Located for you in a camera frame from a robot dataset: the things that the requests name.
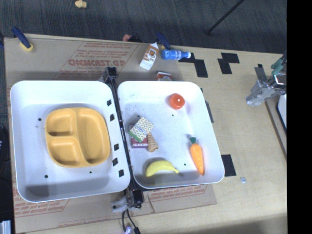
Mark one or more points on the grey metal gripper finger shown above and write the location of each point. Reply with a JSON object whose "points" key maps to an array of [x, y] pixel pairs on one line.
{"points": [[260, 86], [256, 99]]}

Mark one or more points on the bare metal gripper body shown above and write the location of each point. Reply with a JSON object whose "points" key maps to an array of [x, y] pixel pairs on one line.
{"points": [[278, 84]]}

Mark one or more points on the orange carrot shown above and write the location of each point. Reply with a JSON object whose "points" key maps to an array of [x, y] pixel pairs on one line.
{"points": [[197, 156]]}

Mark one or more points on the white plastic tray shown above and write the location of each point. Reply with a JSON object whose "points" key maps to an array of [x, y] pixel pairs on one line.
{"points": [[26, 130], [170, 130]]}

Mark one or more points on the blue bottle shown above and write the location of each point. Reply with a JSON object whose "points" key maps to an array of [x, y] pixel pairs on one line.
{"points": [[173, 54]]}

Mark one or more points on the small orange white carton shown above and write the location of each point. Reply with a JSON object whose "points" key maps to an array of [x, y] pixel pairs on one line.
{"points": [[163, 76]]}

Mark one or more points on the tan waffle cone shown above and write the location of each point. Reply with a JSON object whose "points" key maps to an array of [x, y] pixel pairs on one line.
{"points": [[152, 144]]}

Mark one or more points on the white and orange carton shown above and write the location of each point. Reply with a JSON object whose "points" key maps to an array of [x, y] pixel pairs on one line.
{"points": [[148, 56]]}

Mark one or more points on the yellow green patterned carton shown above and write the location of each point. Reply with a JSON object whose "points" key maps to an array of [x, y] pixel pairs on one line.
{"points": [[141, 128]]}

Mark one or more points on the yellow banana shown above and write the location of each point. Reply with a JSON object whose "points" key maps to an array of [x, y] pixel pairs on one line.
{"points": [[159, 168]]}

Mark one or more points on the red packet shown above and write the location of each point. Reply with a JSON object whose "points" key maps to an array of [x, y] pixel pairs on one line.
{"points": [[139, 144]]}

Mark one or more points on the thin black rod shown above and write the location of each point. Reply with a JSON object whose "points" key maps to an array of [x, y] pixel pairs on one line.
{"points": [[119, 121]]}

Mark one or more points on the orange divided plate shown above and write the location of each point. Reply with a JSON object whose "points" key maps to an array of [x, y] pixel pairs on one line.
{"points": [[78, 138]]}

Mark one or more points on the brown cardboard board red print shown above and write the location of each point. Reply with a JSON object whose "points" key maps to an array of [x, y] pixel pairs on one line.
{"points": [[73, 57]]}

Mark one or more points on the tan toy biscuit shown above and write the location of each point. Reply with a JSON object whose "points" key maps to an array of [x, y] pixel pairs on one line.
{"points": [[80, 4]]}

